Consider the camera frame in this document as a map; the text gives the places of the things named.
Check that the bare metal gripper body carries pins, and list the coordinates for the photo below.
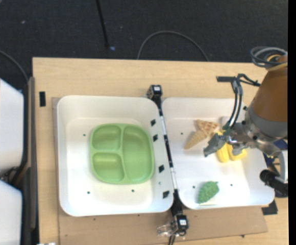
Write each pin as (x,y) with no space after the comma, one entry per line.
(250,138)

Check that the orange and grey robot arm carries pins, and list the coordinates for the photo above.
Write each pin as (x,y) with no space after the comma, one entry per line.
(271,103)

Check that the black cylinder on white bracket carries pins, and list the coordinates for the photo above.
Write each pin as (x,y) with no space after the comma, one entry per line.
(273,179)

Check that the green divided plate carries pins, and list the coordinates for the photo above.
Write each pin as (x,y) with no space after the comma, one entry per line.
(135,152)

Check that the thin black and white rod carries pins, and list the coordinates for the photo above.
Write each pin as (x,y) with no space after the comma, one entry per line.
(169,154)

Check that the tan ice cream cone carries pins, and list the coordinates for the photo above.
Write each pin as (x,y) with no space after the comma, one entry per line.
(195,139)

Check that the yellow corn cob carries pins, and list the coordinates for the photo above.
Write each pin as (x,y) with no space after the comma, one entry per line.
(240,157)
(223,155)

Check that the white plastic tray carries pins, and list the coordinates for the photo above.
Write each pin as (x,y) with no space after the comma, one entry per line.
(74,162)
(188,167)

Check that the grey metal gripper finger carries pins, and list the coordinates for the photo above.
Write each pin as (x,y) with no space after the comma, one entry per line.
(238,149)
(214,144)

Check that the green grapes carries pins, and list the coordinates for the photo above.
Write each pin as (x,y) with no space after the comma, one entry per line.
(207,191)

